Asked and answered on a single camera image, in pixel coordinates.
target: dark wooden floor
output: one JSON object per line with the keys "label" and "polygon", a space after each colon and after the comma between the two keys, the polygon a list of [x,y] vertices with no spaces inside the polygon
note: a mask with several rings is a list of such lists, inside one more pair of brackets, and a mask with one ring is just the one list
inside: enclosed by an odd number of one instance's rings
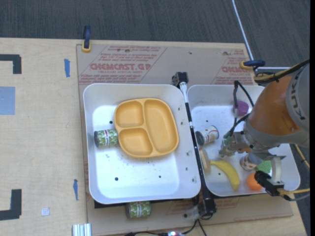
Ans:
{"label": "dark wooden floor", "polygon": [[[239,18],[232,1],[0,0],[0,37],[80,39],[85,25],[92,39],[245,43],[245,35],[268,67],[309,58],[311,0],[234,0]],[[308,171],[298,168],[308,187]],[[310,198],[298,206],[310,235]]]}

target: orange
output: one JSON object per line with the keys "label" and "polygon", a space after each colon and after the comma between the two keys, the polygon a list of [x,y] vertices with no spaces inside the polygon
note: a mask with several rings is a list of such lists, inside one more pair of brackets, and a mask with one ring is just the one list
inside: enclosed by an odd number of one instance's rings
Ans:
{"label": "orange", "polygon": [[262,186],[259,183],[257,183],[254,176],[255,176],[255,172],[250,173],[247,177],[246,183],[251,190],[258,191],[262,188]]}

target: yellow divided plate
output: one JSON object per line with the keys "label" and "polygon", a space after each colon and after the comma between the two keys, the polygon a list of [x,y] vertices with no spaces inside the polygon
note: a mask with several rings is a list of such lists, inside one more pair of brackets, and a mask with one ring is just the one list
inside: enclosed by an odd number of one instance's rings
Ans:
{"label": "yellow divided plate", "polygon": [[141,98],[124,101],[116,107],[114,121],[119,145],[130,156],[166,155],[178,145],[172,111],[162,100]]}

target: table surface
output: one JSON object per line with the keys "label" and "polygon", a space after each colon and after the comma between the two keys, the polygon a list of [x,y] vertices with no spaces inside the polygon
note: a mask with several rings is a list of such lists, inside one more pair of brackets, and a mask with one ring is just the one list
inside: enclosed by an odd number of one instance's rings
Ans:
{"label": "table surface", "polygon": [[[95,40],[99,44],[227,47],[235,44]],[[76,45],[81,40],[0,38],[0,54],[19,54],[22,74],[0,61],[0,87],[15,87],[15,114],[0,115],[0,210],[22,189],[22,215],[0,221],[0,235],[71,235],[87,223]],[[70,61],[66,77],[64,59]],[[77,180],[78,200],[73,183]],[[208,235],[306,235],[293,216],[204,226]],[[50,215],[42,216],[49,207]],[[192,235],[203,235],[197,226]]]}

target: blue square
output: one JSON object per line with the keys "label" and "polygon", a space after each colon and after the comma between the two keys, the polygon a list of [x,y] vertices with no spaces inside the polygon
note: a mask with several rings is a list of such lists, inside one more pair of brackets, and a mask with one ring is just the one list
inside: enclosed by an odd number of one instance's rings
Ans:
{"label": "blue square", "polygon": [[0,87],[0,115],[15,115],[15,87]]}

